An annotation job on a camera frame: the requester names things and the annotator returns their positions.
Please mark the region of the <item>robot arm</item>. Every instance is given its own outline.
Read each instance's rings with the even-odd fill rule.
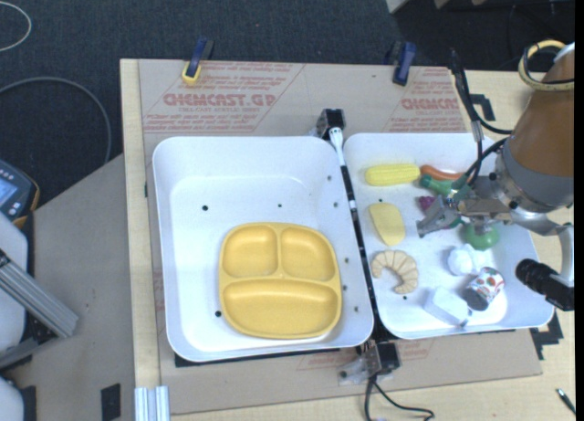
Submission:
[[[552,68],[537,81],[530,76],[527,63],[546,47],[558,53]],[[439,195],[417,223],[420,237],[461,217],[469,221],[479,238],[488,237],[490,226],[501,221],[542,236],[558,236],[562,246],[560,273],[526,259],[518,264],[516,275],[562,310],[574,309],[574,227],[558,225],[548,213],[574,202],[574,52],[574,44],[564,46],[550,40],[526,49],[519,76],[534,93],[513,132],[482,152],[474,174],[471,176],[471,167],[454,181],[452,193]],[[457,88],[468,107],[468,88],[462,75]],[[473,132],[480,143],[480,127],[475,124]],[[496,153],[495,170],[478,175],[482,158],[490,153]]]

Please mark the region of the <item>yellow plastic plate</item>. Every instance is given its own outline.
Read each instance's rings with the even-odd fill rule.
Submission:
[[[232,229],[219,259],[223,315],[261,338],[311,338],[330,331],[342,304],[335,251],[315,229],[250,223]]]

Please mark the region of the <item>electronic device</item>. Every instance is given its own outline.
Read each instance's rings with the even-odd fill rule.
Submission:
[[[38,197],[38,186],[30,177],[0,160],[0,212],[21,227]]]
[[[541,81],[533,79],[528,61],[551,48],[556,50],[551,69]],[[500,132],[509,136],[484,151],[480,143],[481,125],[485,124],[473,118],[476,113],[464,72],[455,67],[456,88],[473,119],[474,139],[481,154],[452,183],[450,194],[436,197],[425,218],[417,223],[418,234],[423,237],[464,220],[467,236],[479,238],[483,244],[488,243],[485,238],[496,240],[496,222],[517,224],[541,236],[558,236],[562,249],[559,273],[526,259],[517,264],[516,276],[557,308],[574,310],[574,226],[559,225],[548,213],[574,202],[575,46],[546,40],[526,48],[519,76],[534,92],[514,130]],[[495,169],[479,175],[481,162],[490,153],[497,153]]]

